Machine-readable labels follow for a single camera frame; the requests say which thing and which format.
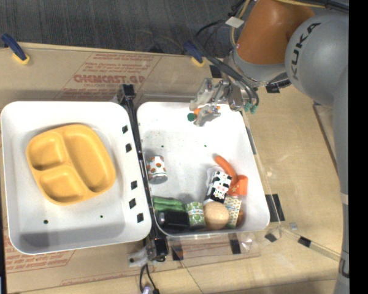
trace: metal bracket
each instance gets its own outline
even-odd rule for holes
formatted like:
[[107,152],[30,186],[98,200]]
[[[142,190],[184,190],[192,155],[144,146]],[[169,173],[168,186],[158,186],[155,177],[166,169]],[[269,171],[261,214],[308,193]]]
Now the metal bracket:
[[217,104],[228,104],[231,110],[239,111],[244,106],[242,90],[228,78],[217,84],[213,84],[212,78],[205,78],[196,97],[190,102],[191,111],[200,108],[194,125],[203,126],[207,121],[219,117],[221,114]]
[[149,238],[146,246],[137,252],[128,254],[127,260],[130,267],[141,267],[151,260],[165,261],[168,253],[169,248],[165,238]]
[[155,221],[153,203],[151,200],[150,189],[148,188],[147,174],[145,171],[142,142],[140,139],[140,133],[138,130],[138,122],[136,116],[136,110],[133,104],[135,98],[134,85],[123,84],[120,88],[117,99],[120,105],[124,106],[128,112],[129,120],[131,122],[132,134],[134,136],[136,151],[139,159],[140,169],[142,170],[143,185],[146,193],[148,209],[151,214],[151,231],[146,238],[146,245],[139,252],[129,254],[128,260],[130,266],[143,266],[149,260],[164,261],[169,253],[167,241],[165,235],[158,228],[158,224]]

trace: yellow divided plate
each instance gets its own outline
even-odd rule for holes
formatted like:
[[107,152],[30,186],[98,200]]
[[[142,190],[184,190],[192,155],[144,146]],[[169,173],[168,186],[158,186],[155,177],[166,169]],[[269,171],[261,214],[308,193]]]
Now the yellow divided plate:
[[39,189],[52,203],[70,205],[110,189],[116,171],[98,134],[82,124],[41,133],[26,157]]

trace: toy carrot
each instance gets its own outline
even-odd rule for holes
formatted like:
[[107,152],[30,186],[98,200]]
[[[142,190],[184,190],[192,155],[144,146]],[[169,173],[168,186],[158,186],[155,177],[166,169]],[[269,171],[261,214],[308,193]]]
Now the toy carrot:
[[226,174],[232,177],[231,185],[235,185],[239,179],[232,165],[224,157],[219,155],[214,157],[214,161],[225,171]]

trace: cable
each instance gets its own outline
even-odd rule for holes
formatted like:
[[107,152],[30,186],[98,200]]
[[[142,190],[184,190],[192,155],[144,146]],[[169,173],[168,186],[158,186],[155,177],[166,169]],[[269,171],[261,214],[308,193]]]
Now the cable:
[[[241,19],[249,5],[249,3],[251,2],[251,0],[246,0],[243,7],[241,8],[240,10],[240,13],[239,13],[239,16],[237,18]],[[235,47],[236,46],[236,41],[234,40],[234,31],[235,31],[235,27],[231,26],[231,29],[230,29],[230,40],[231,40],[231,45],[232,47]]]
[[207,24],[205,26],[203,26],[200,30],[198,30],[195,34],[195,37],[199,36],[199,34],[204,31],[205,29],[209,28],[209,27],[212,27],[214,25],[217,25],[217,24],[220,24],[221,22],[225,22],[225,18],[222,18],[218,21],[214,21],[213,23],[210,23],[210,24]]
[[150,282],[151,282],[151,284],[153,285],[153,288],[154,288],[153,294],[158,294],[159,293],[159,290],[156,288],[156,286],[155,286],[155,284],[153,282],[153,279],[150,276],[150,271],[148,270],[148,263],[146,263],[142,267],[142,269],[140,269],[140,278],[139,278],[139,289],[140,289],[140,292],[143,293],[143,291],[144,291],[144,287],[142,286],[142,277],[143,277],[143,273],[144,273],[145,269],[146,269],[146,272],[147,272],[147,276],[148,276],[148,278],[149,278],[149,280],[150,280]]
[[211,37],[225,24],[225,22],[222,22],[218,25],[217,28],[214,29],[214,31],[208,36],[208,38],[206,39],[206,41],[204,42],[204,48],[207,46],[209,40],[211,39]]

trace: wire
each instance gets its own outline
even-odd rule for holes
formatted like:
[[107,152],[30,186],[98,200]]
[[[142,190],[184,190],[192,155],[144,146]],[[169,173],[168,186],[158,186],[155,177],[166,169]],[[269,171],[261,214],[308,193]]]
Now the wire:
[[156,288],[156,286],[155,286],[154,282],[153,282],[153,279],[152,279],[152,278],[151,278],[151,276],[150,276],[150,271],[148,270],[148,263],[146,263],[146,264],[142,267],[142,269],[140,269],[140,278],[139,278],[139,289],[140,289],[140,292],[141,292],[141,293],[143,293],[143,291],[144,291],[144,287],[142,286],[142,277],[143,277],[143,273],[144,273],[145,269],[146,269],[147,276],[148,276],[148,278],[149,278],[149,280],[150,280],[151,284],[153,284],[154,290],[158,290],[158,289]]
[[151,284],[153,284],[153,288],[154,289],[156,289],[156,286],[155,286],[155,284],[154,284],[154,282],[153,282],[153,279],[151,278],[151,276],[150,276],[150,272],[149,272],[149,270],[148,270],[148,264],[146,263],[146,271],[147,271],[147,276],[148,276],[148,278],[150,279],[150,281],[151,281]]
[[204,48],[207,46],[209,40],[211,39],[211,37],[225,24],[225,22],[222,22],[221,24],[218,25],[217,28],[214,29],[214,31],[208,36],[208,38],[206,39],[206,41],[204,42]]
[[[251,2],[252,0],[246,0],[243,7],[241,8],[241,11],[239,13],[239,16],[238,18],[241,19],[249,5],[249,3]],[[236,41],[234,40],[234,31],[235,31],[235,27],[231,26],[231,30],[230,30],[230,40],[231,40],[231,44],[233,47],[235,47],[236,45]]]

